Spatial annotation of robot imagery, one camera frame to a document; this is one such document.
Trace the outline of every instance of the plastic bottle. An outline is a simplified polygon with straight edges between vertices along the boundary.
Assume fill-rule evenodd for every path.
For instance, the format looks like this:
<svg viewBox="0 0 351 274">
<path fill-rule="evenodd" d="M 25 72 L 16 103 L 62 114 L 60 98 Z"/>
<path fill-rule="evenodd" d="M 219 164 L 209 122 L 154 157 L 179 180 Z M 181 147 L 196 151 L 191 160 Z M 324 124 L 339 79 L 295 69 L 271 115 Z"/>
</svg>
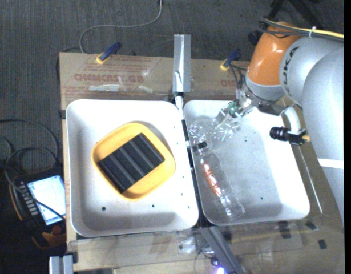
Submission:
<svg viewBox="0 0 351 274">
<path fill-rule="evenodd" d="M 207 142 L 192 147 L 197 174 L 203 174 L 214 197 L 216 208 L 223 209 L 229 221 L 236 220 L 245 213 L 233 188 L 222 170 L 219 158 L 209 149 Z"/>
</svg>

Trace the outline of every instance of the cable tie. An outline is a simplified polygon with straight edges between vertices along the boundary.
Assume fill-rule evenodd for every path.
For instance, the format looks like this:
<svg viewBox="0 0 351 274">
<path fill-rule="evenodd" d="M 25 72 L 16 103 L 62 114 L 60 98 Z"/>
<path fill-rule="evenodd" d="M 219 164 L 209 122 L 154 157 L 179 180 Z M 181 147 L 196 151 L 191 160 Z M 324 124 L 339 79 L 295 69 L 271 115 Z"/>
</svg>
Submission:
<svg viewBox="0 0 351 274">
<path fill-rule="evenodd" d="M 310 32 L 308 33 L 308 37 L 311 38 L 311 33 L 316 30 L 316 26 L 313 26 L 310 30 Z"/>
</svg>

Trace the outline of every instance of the floor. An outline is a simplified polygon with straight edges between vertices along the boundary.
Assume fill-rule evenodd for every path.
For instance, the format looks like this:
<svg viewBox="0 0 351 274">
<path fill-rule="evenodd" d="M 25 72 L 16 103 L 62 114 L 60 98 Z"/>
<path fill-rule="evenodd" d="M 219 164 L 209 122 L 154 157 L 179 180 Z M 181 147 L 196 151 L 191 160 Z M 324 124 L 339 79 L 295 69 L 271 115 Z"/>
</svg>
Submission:
<svg viewBox="0 0 351 274">
<path fill-rule="evenodd" d="M 51 166 L 52 154 L 62 162 L 59 52 L 99 54 L 119 41 L 118 54 L 172 57 L 174 34 L 191 34 L 194 59 L 223 60 L 239 49 L 249 61 L 248 35 L 272 1 L 162 0 L 160 12 L 159 0 L 0 0 L 0 120 L 9 119 L 0 122 L 0 160 L 22 174 Z M 305 1 L 324 29 L 344 33 L 344 0 Z M 277 18 L 311 27 L 288 2 Z M 14 151 L 21 153 L 9 158 Z M 49 257 L 65 251 L 35 246 L 0 175 L 0 274 L 47 274 Z"/>
</svg>

